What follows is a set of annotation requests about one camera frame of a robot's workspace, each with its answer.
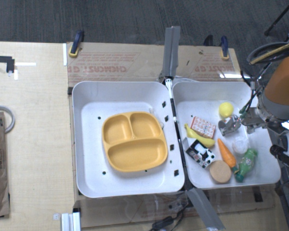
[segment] metal ring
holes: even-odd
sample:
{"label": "metal ring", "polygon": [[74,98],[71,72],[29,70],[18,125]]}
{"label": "metal ring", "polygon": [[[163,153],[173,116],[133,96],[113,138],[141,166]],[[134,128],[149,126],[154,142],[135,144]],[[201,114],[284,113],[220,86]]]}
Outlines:
{"label": "metal ring", "polygon": [[13,114],[13,112],[6,106],[3,106],[3,105],[0,105],[0,110],[1,111],[5,111],[7,112],[11,118],[12,118],[12,121],[11,121],[11,124],[5,129],[5,133],[8,133],[12,130],[12,128],[14,127],[14,124],[15,124],[15,116]]}

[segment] blue and yellow clamp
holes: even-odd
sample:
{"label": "blue and yellow clamp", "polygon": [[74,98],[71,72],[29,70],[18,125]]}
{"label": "blue and yellow clamp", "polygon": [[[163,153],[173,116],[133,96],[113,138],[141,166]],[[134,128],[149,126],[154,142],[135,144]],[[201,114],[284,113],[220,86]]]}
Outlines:
{"label": "blue and yellow clamp", "polygon": [[221,47],[222,47],[221,52],[220,52],[221,58],[224,61],[229,60],[228,39],[226,36],[222,36],[222,38],[221,38]]}
{"label": "blue and yellow clamp", "polygon": [[73,42],[73,45],[69,48],[68,55],[70,57],[77,57],[79,51],[79,43],[83,41],[84,31],[78,30]]}

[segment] yellow ball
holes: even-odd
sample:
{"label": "yellow ball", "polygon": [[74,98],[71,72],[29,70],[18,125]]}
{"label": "yellow ball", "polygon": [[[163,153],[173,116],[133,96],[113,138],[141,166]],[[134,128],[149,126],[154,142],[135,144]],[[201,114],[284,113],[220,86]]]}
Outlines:
{"label": "yellow ball", "polygon": [[223,118],[228,118],[233,113],[233,105],[230,102],[223,102],[219,108],[218,112],[220,113],[220,116]]}

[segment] wooden table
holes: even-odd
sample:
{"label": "wooden table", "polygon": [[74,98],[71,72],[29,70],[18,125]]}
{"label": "wooden table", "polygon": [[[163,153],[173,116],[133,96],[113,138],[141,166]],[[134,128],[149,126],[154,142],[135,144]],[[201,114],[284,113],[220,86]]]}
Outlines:
{"label": "wooden table", "polygon": [[[0,105],[15,115],[6,135],[10,216],[0,231],[59,231],[62,213],[75,203],[67,66],[63,44],[0,42],[0,55],[18,63],[18,80],[0,63]],[[279,198],[269,209],[220,214],[231,231],[286,230]],[[92,230],[148,230],[151,223],[97,227]],[[177,230],[207,230],[199,217],[185,218]]]}

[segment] carrot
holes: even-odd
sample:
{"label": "carrot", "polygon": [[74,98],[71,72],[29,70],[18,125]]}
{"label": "carrot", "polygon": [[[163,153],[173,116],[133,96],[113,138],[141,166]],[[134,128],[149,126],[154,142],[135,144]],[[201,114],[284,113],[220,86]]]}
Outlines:
{"label": "carrot", "polygon": [[229,165],[229,167],[232,169],[232,171],[236,174],[238,172],[238,168],[236,167],[235,156],[233,156],[233,154],[230,152],[228,147],[223,143],[221,139],[217,139],[217,143],[220,148],[223,161],[225,161]]}

